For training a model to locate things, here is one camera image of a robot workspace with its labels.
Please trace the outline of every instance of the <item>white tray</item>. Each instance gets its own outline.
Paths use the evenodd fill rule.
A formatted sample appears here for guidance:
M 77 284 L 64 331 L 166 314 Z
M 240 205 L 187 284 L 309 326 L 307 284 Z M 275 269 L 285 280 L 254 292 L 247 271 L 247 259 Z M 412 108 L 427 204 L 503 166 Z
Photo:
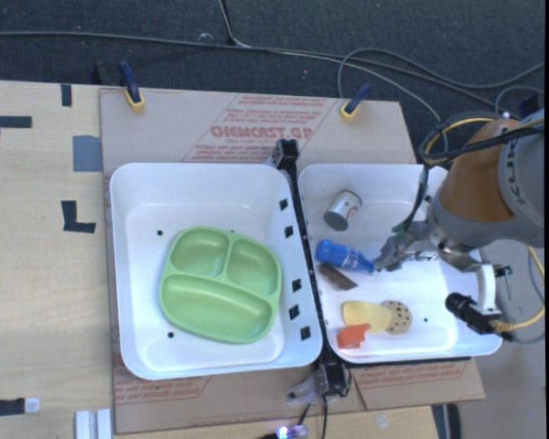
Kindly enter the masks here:
M 329 344 L 349 362 L 363 364 L 488 355 L 501 345 L 500 337 L 478 335 L 445 308 L 445 300 L 452 292 L 470 294 L 478 301 L 475 273 L 459 272 L 440 260 L 405 262 L 402 269 L 394 272 L 346 273 L 358 284 L 346 291 L 317 268 L 315 249 L 318 242 L 326 238 L 355 247 L 370 259 L 377 257 L 386 239 L 392 235 L 392 226 L 411 211 L 421 170 L 421 166 L 414 165 L 312 165 L 299 177 Z M 446 171 L 441 168 L 430 171 L 429 195 L 435 195 L 445 175 Z M 334 197 L 345 189 L 361 198 L 362 207 L 350 218 L 346 230 L 333 230 L 323 216 Z M 425 212 L 426 203 L 415 219 L 424 219 Z M 336 336 L 345 327 L 341 315 L 345 301 L 380 304 L 389 299 L 402 301 L 413 315 L 413 324 L 405 334 L 366 334 L 359 348 L 338 347 Z
M 130 164 L 111 179 L 120 350 L 134 375 L 174 379 L 306 366 L 322 335 L 291 191 L 265 165 Z M 172 326 L 158 303 L 168 249 L 193 226 L 236 232 L 279 259 L 283 287 L 272 329 L 248 345 L 196 337 Z

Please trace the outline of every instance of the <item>blue bottle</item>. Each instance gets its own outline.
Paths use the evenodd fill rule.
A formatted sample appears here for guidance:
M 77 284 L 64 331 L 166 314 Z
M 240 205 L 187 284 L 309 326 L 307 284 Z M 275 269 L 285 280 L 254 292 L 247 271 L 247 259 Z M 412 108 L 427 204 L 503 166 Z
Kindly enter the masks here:
M 347 245 L 336 244 L 329 239 L 319 241 L 315 258 L 322 263 L 329 263 L 351 272 L 372 273 L 374 271 L 374 262 L 366 259 L 359 250 Z

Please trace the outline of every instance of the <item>can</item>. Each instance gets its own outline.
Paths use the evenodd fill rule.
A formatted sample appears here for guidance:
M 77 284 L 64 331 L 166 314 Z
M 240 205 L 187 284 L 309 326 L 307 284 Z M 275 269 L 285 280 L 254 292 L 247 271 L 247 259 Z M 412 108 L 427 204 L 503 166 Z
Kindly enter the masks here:
M 348 220 L 361 208 L 362 200 L 354 192 L 342 190 L 334 198 L 323 219 L 334 230 L 346 230 Z

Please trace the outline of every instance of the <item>blue clamp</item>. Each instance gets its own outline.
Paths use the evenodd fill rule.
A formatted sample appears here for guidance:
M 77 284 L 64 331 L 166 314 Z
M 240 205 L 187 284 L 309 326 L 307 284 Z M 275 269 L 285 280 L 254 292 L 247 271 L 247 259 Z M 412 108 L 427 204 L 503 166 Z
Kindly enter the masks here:
M 351 119 L 356 111 L 358 111 L 358 104 L 364 100 L 372 90 L 370 83 L 364 83 L 362 87 L 358 90 L 356 95 L 351 101 L 347 101 L 341 109 L 339 110 L 339 115 L 341 115 L 345 120 Z
M 138 84 L 136 83 L 135 75 L 128 65 L 128 62 L 122 61 L 118 64 L 118 70 L 122 74 L 122 80 L 126 85 L 126 91 L 124 95 L 133 109 L 140 109 L 145 105 L 145 98 L 138 90 Z

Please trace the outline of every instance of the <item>gray floor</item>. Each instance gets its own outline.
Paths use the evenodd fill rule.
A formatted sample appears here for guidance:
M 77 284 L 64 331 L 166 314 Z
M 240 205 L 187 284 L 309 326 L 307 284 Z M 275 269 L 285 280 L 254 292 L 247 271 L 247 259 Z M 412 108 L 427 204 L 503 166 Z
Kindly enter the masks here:
M 531 284 L 528 253 L 511 241 L 498 241 L 484 250 L 490 262 L 510 265 L 508 288 L 499 283 L 499 307 L 517 322 L 537 313 L 540 299 Z M 544 250 L 537 250 L 544 264 Z M 535 268 L 536 282 L 543 288 Z M 517 330 L 522 338 L 537 338 L 544 319 Z M 493 355 L 477 358 L 486 399 L 457 406 L 462 439 L 539 439 L 547 437 L 545 341 L 535 344 L 504 342 Z

